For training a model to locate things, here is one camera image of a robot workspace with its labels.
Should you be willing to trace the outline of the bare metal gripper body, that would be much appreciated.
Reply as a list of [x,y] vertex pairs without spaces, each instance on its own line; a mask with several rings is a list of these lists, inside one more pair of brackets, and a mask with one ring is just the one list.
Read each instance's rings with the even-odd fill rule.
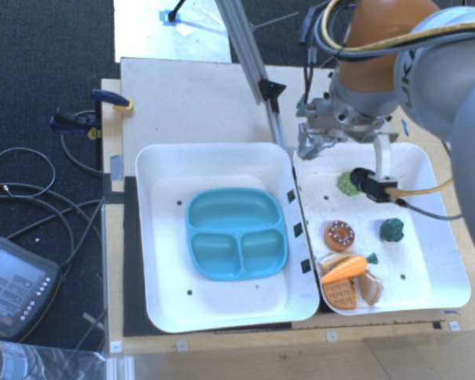
[[337,99],[316,98],[306,107],[306,130],[340,141],[370,143],[383,127],[383,116],[368,116]]

